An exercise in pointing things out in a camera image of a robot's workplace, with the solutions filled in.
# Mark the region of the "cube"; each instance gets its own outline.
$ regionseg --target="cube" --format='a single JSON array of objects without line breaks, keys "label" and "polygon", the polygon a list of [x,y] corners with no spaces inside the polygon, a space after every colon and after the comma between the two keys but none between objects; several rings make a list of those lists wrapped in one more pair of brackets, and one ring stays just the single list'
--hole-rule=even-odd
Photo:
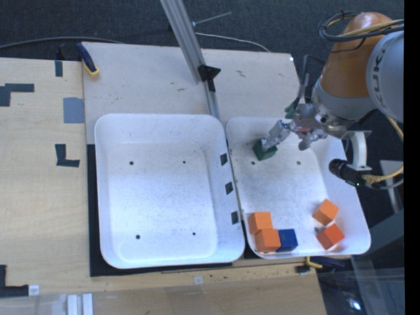
[{"label": "cube", "polygon": [[267,228],[262,229],[255,234],[255,243],[258,252],[275,252],[282,246],[278,230]]},{"label": "cube", "polygon": [[295,229],[278,230],[278,235],[282,246],[276,252],[292,251],[298,246]]},{"label": "cube", "polygon": [[312,217],[321,224],[327,225],[335,218],[338,211],[339,207],[326,198],[317,206],[315,212],[312,214]]},{"label": "cube", "polygon": [[345,235],[335,223],[316,234],[316,238],[324,249],[330,249],[343,240],[344,237]]},{"label": "cube", "polygon": [[248,217],[249,233],[256,234],[260,230],[273,228],[271,213],[269,211],[257,211]]}]

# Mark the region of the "blue cube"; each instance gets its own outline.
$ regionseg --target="blue cube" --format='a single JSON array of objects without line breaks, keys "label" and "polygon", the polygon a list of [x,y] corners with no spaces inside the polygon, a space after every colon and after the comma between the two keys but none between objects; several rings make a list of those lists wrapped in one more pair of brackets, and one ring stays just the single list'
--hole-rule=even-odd
[{"label": "blue cube", "polygon": [[295,229],[278,230],[281,247],[276,252],[289,252],[298,246]]}]

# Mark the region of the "silver metal bar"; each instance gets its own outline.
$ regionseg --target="silver metal bar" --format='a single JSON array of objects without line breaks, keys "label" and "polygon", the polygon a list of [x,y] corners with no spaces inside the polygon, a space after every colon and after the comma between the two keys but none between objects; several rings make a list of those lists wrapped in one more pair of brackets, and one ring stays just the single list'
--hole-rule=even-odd
[{"label": "silver metal bar", "polygon": [[[198,68],[206,64],[184,3],[182,0],[160,0],[160,2],[184,54],[188,67],[196,83],[199,83],[202,80]],[[221,117],[216,94],[210,90],[208,83],[208,81],[205,82],[205,90],[209,111],[212,116],[220,120]]]}]

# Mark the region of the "white tray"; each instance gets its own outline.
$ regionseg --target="white tray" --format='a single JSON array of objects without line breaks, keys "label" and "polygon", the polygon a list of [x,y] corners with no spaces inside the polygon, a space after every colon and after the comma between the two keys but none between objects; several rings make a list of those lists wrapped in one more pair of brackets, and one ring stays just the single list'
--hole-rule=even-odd
[{"label": "white tray", "polygon": [[94,138],[100,250],[108,264],[230,263],[242,255],[245,240],[220,121],[210,115],[106,114]]},{"label": "white tray", "polygon": [[[235,117],[226,127],[247,240],[252,250],[265,259],[366,252],[371,238],[356,189],[328,170],[332,159],[346,159],[339,139],[329,136],[300,151],[299,138],[290,133],[277,146],[274,156],[258,161],[252,147],[267,136],[279,119]],[[316,239],[316,228],[321,230],[323,225],[312,217],[317,205],[326,198],[339,206],[335,222],[345,235],[327,251]],[[247,221],[255,211],[270,211],[274,228],[295,229],[298,246],[284,253],[257,252]]]}]

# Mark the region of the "orange cube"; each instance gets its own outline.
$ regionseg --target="orange cube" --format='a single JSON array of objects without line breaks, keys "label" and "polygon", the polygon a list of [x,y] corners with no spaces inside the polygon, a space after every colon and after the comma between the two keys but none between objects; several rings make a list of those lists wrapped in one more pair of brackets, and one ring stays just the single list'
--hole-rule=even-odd
[{"label": "orange cube", "polygon": [[262,229],[255,235],[258,252],[274,252],[282,246],[278,230]]},{"label": "orange cube", "polygon": [[273,228],[271,213],[269,211],[258,211],[248,217],[249,233],[256,234],[260,230]]},{"label": "orange cube", "polygon": [[343,240],[344,237],[343,232],[335,223],[316,235],[316,238],[319,240],[324,249],[333,247],[336,243]]},{"label": "orange cube", "polygon": [[321,202],[321,204],[319,204],[319,206],[317,206],[315,212],[312,214],[312,217],[321,224],[327,225],[335,218],[338,211],[339,207],[337,207],[329,199],[325,199]]}]

